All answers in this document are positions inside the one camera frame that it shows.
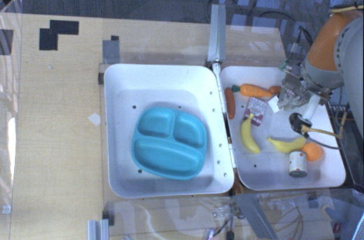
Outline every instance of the can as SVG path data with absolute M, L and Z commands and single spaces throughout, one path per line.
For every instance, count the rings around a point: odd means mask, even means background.
M 307 175 L 306 153 L 293 151 L 289 153 L 289 175 L 305 177 Z

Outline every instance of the blue plate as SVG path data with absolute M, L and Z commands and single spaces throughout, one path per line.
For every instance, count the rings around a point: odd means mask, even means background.
M 138 119 L 131 154 L 145 171 L 187 180 L 201 171 L 206 146 L 206 128 L 198 118 L 167 107 L 151 107 Z

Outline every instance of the orange fruit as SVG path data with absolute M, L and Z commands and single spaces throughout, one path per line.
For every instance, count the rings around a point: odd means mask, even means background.
M 302 152 L 306 153 L 307 161 L 316 161 L 322 156 L 322 148 L 319 145 L 312 142 L 305 144 L 302 147 Z

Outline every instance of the white tray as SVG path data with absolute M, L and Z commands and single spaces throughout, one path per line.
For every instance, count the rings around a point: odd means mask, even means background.
M 234 182 L 215 75 L 205 67 L 115 64 L 104 76 L 109 183 L 125 198 L 224 193 Z M 208 133 L 206 159 L 190 180 L 140 172 L 131 157 L 140 114 L 166 106 L 199 118 Z
M 233 84 L 254 84 L 268 89 L 273 85 L 281 85 L 284 73 L 277 68 L 270 67 L 226 67 L 221 72 L 221 81 L 224 88 Z M 339 150 L 323 148 L 324 154 L 316 162 L 307 162 L 307 177 L 294 178 L 288 175 L 288 154 L 278 152 L 266 139 L 273 138 L 291 140 L 297 138 L 289 124 L 288 117 L 291 113 L 304 113 L 305 106 L 295 111 L 280 110 L 273 113 L 267 105 L 263 122 L 259 127 L 252 126 L 252 135 L 260 146 L 260 154 L 252 154 L 242 144 L 239 128 L 248 102 L 248 97 L 234 93 L 236 103 L 235 118 L 229 121 L 231 139 L 238 173 L 241 182 L 256 191 L 278 189 L 302 189 L 338 187 L 346 177 L 345 167 Z M 312 118 L 313 127 L 326 131 L 333 131 L 325 106 L 319 106 Z M 319 133 L 310 133 L 317 139 L 330 146 L 337 142 L 332 136 Z

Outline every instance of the banana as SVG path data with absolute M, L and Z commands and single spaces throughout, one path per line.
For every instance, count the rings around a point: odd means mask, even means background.
M 242 122 L 240 126 L 240 137 L 243 141 L 244 146 L 253 153 L 260 153 L 259 146 L 251 136 L 251 119 L 253 114 L 250 113 L 248 119 Z
M 278 151 L 290 153 L 294 150 L 301 149 L 303 145 L 305 145 L 306 139 L 304 137 L 298 137 L 291 142 L 285 142 L 281 140 L 274 140 L 269 137 L 268 141 L 271 142 Z

